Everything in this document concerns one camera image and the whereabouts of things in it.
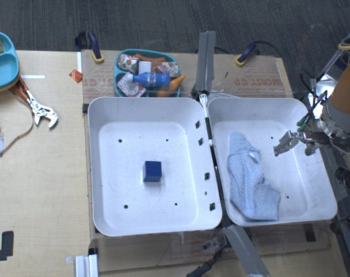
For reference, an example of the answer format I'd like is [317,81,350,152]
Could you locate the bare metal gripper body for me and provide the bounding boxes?
[299,121,350,155]

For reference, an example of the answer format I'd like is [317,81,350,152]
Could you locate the white plastic tray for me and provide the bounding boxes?
[206,97,338,228]
[87,96,223,238]

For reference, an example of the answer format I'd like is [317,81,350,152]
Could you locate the light blue towel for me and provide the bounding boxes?
[227,131,281,222]

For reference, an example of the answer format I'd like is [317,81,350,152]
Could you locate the thin black and white rod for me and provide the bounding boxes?
[198,93,225,202]

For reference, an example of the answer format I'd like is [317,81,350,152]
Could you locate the brown cardboard board red print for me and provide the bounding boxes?
[81,49,332,272]

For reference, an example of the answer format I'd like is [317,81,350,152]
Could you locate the orange carrot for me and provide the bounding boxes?
[157,74,187,98]

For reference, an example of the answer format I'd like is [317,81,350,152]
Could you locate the blue cube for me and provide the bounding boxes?
[142,160,163,183]

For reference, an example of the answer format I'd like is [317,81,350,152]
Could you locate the brown printed packet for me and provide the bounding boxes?
[150,61,180,78]

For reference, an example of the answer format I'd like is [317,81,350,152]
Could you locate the blue plastic bottle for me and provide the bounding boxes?
[131,71,171,90]

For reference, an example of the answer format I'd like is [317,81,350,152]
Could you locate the orange sausage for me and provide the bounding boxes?
[133,53,168,63]

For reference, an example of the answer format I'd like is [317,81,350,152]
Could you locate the white cube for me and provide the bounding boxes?
[138,61,152,75]

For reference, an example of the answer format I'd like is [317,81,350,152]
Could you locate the red and white carton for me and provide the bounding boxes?
[116,72,148,98]

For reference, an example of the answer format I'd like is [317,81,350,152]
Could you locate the strawberry print can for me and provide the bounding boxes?
[116,53,140,74]

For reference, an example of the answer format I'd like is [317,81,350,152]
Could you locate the teal divided plate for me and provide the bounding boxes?
[113,48,182,98]

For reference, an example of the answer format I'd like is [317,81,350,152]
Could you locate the small red packet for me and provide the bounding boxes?
[68,69,84,84]

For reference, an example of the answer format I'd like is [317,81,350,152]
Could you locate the blue divided plate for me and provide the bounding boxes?
[0,31,21,92]

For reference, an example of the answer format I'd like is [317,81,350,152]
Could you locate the black cylinder on white bracket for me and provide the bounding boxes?
[334,167,350,190]

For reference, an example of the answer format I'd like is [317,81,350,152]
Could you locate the black block with thin wires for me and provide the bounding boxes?
[191,88,211,100]

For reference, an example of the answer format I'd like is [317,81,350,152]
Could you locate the orange handled pliers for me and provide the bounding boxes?
[8,77,59,130]

